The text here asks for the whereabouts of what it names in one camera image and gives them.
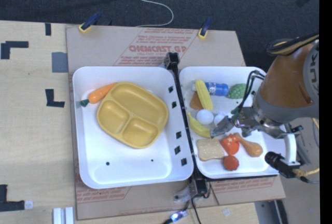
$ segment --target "blue clamp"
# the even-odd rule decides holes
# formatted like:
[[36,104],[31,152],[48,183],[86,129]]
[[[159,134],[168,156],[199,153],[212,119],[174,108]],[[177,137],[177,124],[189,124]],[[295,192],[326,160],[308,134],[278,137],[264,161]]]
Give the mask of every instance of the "blue clamp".
[[212,18],[208,17],[207,20],[202,24],[201,28],[198,31],[198,37],[200,39],[205,39],[206,35],[208,34],[208,28],[212,22]]
[[98,19],[100,19],[101,17],[102,14],[100,13],[93,14],[85,23],[78,27],[79,31],[81,31],[82,33],[87,32],[89,29],[91,29],[91,25],[96,24]]

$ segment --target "white tray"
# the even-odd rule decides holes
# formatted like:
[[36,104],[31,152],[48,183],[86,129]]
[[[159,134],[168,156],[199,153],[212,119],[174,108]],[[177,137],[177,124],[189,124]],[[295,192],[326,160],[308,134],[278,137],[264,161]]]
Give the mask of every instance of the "white tray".
[[[186,111],[190,111],[192,116],[195,117],[197,110],[192,109],[189,104],[193,96],[191,90],[192,84],[196,80],[202,79],[204,82],[216,82],[225,83],[229,86],[229,89],[236,84],[246,83],[249,73],[252,70],[262,70],[256,67],[209,67],[209,66],[192,66],[186,67],[181,70],[179,80],[182,87],[182,93],[184,97],[184,104]],[[261,80],[256,79],[252,90],[257,91],[261,84]],[[225,96],[212,95],[212,102],[214,105],[213,113],[216,115],[219,112],[223,112],[224,115],[231,117],[230,112],[242,101],[241,99],[228,99]],[[250,95],[246,100],[244,106],[251,106],[253,96]],[[233,128],[229,133],[238,132],[241,134],[241,130]],[[196,163],[199,171],[208,178],[219,179],[219,178],[237,178],[237,177],[253,177],[253,176],[264,176],[264,175],[276,175],[278,171],[268,165],[265,160],[265,154],[269,151],[281,153],[285,155],[285,144],[282,139],[274,139],[264,132],[255,131],[251,136],[247,137],[246,140],[259,143],[263,148],[263,153],[257,158],[249,156],[243,146],[240,144],[239,151],[235,154],[240,162],[240,166],[236,171],[228,171],[224,169],[222,160],[215,159],[209,161],[201,161],[198,158],[197,140],[204,139],[204,137],[196,134],[190,129],[190,135],[193,144],[193,150],[196,157]],[[218,139],[224,138],[222,135],[217,136]]]
[[[167,124],[147,148],[131,148],[106,134],[96,119],[100,102],[86,107],[80,105],[96,88],[121,81],[145,88],[168,106]],[[87,186],[102,189],[190,177],[193,160],[174,78],[168,70],[161,67],[81,67],[74,73],[73,89],[79,172]]]

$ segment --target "cardboard box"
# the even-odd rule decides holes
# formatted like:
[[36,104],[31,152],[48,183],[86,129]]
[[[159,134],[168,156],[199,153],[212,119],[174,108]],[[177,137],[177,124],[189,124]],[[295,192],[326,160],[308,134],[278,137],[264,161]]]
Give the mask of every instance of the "cardboard box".
[[[188,66],[245,66],[234,31],[208,31],[205,39],[199,39],[197,33],[186,29],[93,26],[83,34],[76,25],[66,28],[78,219],[182,209],[184,203],[175,203],[174,193],[184,189],[188,181],[100,190],[84,185],[78,170],[73,73],[83,66],[160,66],[168,52],[179,54],[179,71]],[[211,187],[212,195],[197,201],[198,207],[285,197],[279,176],[215,181]]]

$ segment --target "blue bottle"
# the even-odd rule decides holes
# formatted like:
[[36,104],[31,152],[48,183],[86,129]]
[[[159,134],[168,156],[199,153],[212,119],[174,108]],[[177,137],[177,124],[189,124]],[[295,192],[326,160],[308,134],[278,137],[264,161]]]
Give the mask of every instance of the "blue bottle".
[[213,82],[205,82],[207,90],[210,95],[216,96],[226,96],[228,94],[228,85],[227,84],[218,84]]

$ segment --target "wooden surface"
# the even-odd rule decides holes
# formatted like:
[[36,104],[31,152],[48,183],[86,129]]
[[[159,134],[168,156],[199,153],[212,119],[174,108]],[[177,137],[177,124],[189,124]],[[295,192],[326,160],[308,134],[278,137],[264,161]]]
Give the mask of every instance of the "wooden surface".
[[[0,223],[52,223],[52,209],[74,207],[75,184],[67,73],[53,73],[51,54],[66,53],[65,24],[0,21],[0,43],[28,41],[0,60],[0,184],[8,201],[33,201],[33,209],[1,212]],[[47,107],[45,89],[64,108]],[[163,223],[172,212],[82,220],[78,223]],[[253,203],[198,209],[202,223],[258,223]],[[198,223],[192,209],[185,223]]]

